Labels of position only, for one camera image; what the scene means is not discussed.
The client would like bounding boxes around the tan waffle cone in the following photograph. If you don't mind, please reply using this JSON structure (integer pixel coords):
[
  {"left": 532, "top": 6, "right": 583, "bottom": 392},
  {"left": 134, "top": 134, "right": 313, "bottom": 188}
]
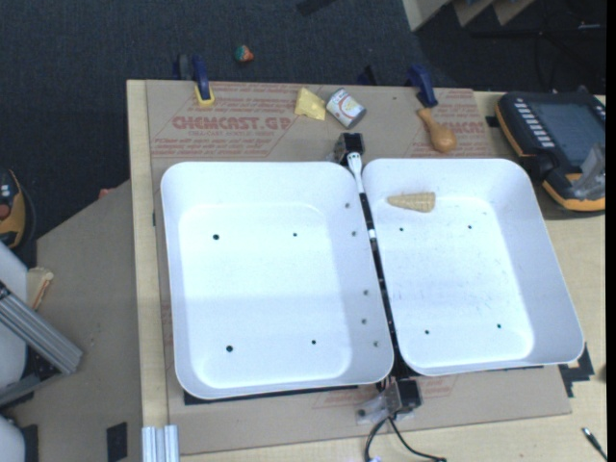
[{"left": 387, "top": 191, "right": 437, "bottom": 215}]

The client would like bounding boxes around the small white and yellow can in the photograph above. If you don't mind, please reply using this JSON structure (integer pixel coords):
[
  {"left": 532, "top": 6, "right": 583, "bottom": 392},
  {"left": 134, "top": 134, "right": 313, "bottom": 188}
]
[{"left": 325, "top": 88, "right": 368, "bottom": 130}]

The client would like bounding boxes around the white plastic tray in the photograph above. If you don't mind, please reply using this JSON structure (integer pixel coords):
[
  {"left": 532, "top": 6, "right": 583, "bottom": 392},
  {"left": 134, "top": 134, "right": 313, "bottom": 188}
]
[
  {"left": 159, "top": 161, "right": 396, "bottom": 400},
  {"left": 360, "top": 157, "right": 586, "bottom": 377}
]

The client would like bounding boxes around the brown chicken drumstick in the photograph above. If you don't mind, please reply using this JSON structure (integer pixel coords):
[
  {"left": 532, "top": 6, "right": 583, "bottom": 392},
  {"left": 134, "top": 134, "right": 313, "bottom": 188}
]
[{"left": 416, "top": 107, "right": 458, "bottom": 154}]

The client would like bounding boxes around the black block with thin wires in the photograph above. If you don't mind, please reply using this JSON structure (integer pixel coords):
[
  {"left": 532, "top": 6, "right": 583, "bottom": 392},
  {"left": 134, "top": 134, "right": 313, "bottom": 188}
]
[
  {"left": 395, "top": 378, "right": 424, "bottom": 414},
  {"left": 337, "top": 132, "right": 367, "bottom": 159}
]

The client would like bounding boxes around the brown cardboard board red print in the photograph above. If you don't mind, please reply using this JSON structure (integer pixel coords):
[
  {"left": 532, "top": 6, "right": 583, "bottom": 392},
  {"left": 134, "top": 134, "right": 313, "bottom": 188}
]
[{"left": 144, "top": 80, "right": 574, "bottom": 456}]

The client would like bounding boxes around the thin black and white rod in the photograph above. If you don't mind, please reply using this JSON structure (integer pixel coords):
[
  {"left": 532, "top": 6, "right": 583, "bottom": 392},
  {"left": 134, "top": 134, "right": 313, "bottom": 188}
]
[{"left": 346, "top": 152, "right": 400, "bottom": 378}]

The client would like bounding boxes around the yellow cheese wedge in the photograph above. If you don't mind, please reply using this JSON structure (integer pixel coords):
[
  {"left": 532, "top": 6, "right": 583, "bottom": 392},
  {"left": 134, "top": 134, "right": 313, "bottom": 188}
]
[{"left": 294, "top": 87, "right": 327, "bottom": 123}]

